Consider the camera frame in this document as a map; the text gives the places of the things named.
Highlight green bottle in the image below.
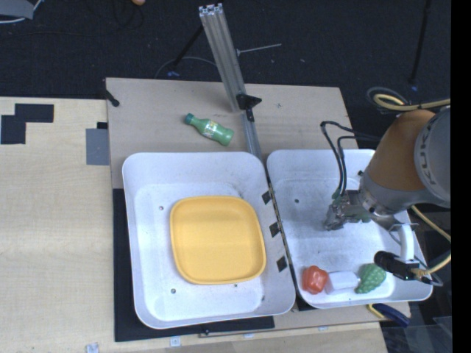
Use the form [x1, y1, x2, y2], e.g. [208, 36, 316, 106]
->
[184, 113, 236, 147]

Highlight green toy grapes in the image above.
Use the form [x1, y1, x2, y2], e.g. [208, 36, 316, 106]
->
[353, 263, 388, 295]

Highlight white plastic tray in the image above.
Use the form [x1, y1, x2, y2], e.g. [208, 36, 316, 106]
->
[266, 148, 434, 310]
[121, 151, 297, 330]

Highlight yellow plate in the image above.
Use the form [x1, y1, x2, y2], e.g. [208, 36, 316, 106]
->
[169, 195, 267, 285]

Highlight pale wood board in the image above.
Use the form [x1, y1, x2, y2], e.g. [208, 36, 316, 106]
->
[105, 77, 412, 340]

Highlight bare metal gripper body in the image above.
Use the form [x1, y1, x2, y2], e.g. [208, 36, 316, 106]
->
[337, 189, 373, 224]

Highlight black cylinder on white bracket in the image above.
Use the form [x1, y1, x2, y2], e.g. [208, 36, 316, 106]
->
[373, 223, 422, 282]

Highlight white carton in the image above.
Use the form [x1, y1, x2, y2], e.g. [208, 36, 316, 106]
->
[324, 270, 362, 296]

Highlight orange toy pepper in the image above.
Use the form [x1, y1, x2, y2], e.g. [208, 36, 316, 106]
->
[302, 265, 330, 296]

